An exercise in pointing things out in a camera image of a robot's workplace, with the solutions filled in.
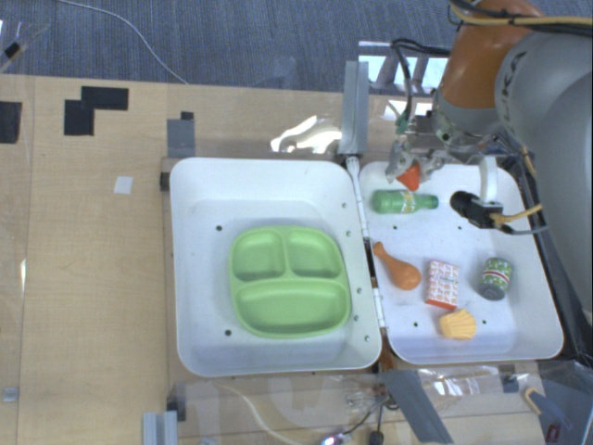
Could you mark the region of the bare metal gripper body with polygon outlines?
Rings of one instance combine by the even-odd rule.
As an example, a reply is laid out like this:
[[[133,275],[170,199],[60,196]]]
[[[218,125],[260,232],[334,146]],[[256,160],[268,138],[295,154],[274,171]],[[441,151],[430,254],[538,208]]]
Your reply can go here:
[[[482,141],[460,133],[447,122],[441,124],[437,116],[425,115],[396,122],[397,145],[402,151],[417,158],[444,158],[470,161],[483,150]]]

